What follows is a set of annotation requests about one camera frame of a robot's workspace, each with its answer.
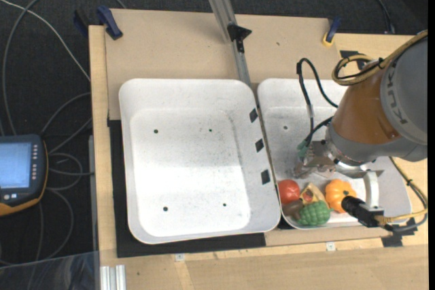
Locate green grapes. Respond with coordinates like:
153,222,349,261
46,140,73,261
296,200,334,228

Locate yellow pizza slice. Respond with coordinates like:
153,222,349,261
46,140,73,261
298,182,329,206

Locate orange pumpkin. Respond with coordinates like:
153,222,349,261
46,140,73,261
324,179,358,214

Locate black cylinder on white bracket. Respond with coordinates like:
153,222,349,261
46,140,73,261
341,170,387,228

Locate red tomato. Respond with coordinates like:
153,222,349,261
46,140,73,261
277,179,301,205

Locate white plastic tray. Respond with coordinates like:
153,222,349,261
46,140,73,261
256,77,413,231
118,77,282,245

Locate brown cardboard board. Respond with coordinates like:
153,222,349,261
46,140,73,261
103,8,385,247

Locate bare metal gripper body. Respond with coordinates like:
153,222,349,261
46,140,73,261
302,140,372,170

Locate brown rounded toy food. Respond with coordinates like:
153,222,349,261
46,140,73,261
282,199,305,221

